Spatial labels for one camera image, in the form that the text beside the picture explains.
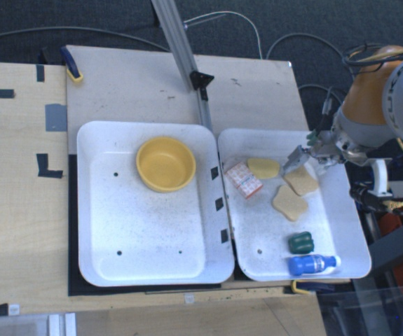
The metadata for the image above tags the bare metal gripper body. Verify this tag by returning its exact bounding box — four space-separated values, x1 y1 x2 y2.
308 130 369 168

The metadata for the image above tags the beige bread slice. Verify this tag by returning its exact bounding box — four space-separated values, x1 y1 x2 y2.
271 184 310 223
283 164 320 197

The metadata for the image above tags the pale yellow oval biscuit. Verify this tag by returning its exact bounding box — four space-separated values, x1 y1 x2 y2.
246 157 281 181

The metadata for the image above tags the orange and white carton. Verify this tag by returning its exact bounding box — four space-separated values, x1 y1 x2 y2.
224 162 264 200

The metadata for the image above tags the white plastic tray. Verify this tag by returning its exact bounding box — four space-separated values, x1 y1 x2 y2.
76 120 235 288
217 127 373 283

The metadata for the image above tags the green bell pepper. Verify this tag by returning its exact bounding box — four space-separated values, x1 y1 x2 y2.
287 231 315 255

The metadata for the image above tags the blue plastic bottle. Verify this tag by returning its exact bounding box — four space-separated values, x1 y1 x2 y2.
287 253 343 277

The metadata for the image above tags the yellow bowl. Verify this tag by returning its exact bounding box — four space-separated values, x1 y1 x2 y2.
135 136 198 194

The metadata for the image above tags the black cylinder on white bracket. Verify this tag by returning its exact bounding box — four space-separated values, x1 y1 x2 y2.
349 157 403 217

